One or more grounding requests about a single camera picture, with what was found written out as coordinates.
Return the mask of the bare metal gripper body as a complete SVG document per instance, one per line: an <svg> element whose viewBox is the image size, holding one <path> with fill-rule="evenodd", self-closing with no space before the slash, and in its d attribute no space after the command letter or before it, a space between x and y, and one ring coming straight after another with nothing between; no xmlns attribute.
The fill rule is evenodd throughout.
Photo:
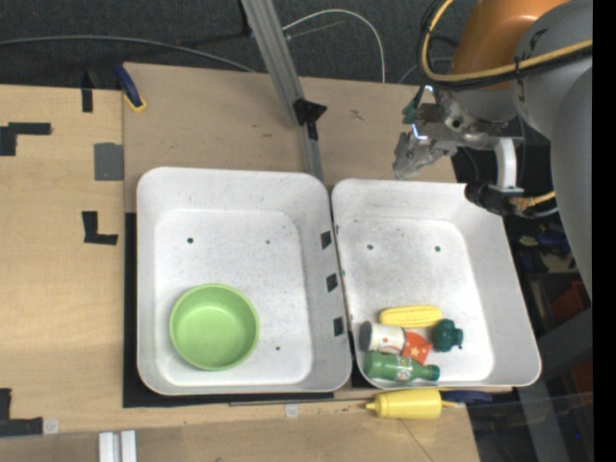
<svg viewBox="0 0 616 462"><path fill-rule="evenodd" d="M418 106L410 134L417 146L430 141L448 141L452 144L452 155L459 147L479 149L487 145L485 124L448 93L437 95L433 103Z"/></svg>

